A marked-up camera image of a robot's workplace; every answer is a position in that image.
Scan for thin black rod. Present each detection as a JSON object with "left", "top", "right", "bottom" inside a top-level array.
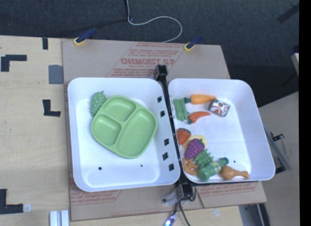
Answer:
[{"left": 162, "top": 79, "right": 186, "bottom": 184}]

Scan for green asparagus bundle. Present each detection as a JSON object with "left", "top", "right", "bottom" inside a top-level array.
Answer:
[{"left": 173, "top": 98, "right": 189, "bottom": 121}]

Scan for green divided plate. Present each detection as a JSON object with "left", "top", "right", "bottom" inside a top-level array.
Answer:
[{"left": 90, "top": 95, "right": 159, "bottom": 159}]

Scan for orange tomato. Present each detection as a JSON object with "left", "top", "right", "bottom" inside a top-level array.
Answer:
[{"left": 176, "top": 127, "right": 192, "bottom": 145}]

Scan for orange chili pepper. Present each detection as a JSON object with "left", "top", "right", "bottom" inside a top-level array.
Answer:
[{"left": 187, "top": 111, "right": 211, "bottom": 125}]

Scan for orange carrot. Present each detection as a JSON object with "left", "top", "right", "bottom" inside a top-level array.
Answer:
[{"left": 184, "top": 94, "right": 218, "bottom": 105}]

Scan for yellow round slice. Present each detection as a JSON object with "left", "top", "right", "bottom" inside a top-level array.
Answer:
[{"left": 182, "top": 135, "right": 208, "bottom": 151}]

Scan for green grapes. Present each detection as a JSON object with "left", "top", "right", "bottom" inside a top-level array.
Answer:
[{"left": 90, "top": 90, "right": 107, "bottom": 117}]

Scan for purple grapes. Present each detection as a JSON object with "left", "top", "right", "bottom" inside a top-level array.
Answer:
[{"left": 184, "top": 138, "right": 206, "bottom": 160}]

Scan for red and white can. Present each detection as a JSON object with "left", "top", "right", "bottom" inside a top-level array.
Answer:
[{"left": 208, "top": 98, "right": 231, "bottom": 118}]

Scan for brown cardboard board red print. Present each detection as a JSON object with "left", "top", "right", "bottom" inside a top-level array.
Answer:
[{"left": 61, "top": 38, "right": 267, "bottom": 222}]

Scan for orange pretzel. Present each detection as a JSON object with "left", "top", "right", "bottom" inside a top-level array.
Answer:
[{"left": 182, "top": 157, "right": 199, "bottom": 175}]

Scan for green lettuce leaf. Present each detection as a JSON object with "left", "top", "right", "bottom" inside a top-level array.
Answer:
[{"left": 192, "top": 148, "right": 214, "bottom": 169}]

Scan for white plastic tray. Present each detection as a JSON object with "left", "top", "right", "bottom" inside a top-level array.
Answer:
[
  {"left": 67, "top": 77, "right": 181, "bottom": 192},
  {"left": 167, "top": 78, "right": 276, "bottom": 184}
]

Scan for green bottle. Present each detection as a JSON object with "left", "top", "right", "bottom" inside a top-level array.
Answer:
[{"left": 197, "top": 157, "right": 229, "bottom": 181}]

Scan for orange chicken drumstick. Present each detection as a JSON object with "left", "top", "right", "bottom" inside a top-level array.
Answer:
[{"left": 220, "top": 165, "right": 250, "bottom": 181}]

